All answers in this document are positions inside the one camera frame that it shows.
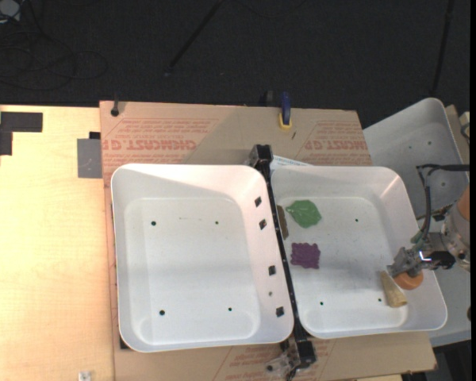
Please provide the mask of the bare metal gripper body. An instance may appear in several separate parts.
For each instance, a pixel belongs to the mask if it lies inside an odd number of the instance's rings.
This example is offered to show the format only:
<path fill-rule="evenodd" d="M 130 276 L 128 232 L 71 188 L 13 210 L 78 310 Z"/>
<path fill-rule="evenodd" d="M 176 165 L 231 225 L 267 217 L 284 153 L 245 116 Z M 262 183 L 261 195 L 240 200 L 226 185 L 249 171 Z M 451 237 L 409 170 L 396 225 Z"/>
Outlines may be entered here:
<path fill-rule="evenodd" d="M 460 267 L 470 270 L 470 224 L 457 226 L 444 223 L 441 230 L 428 234 L 432 252 L 429 258 L 435 268 Z"/>

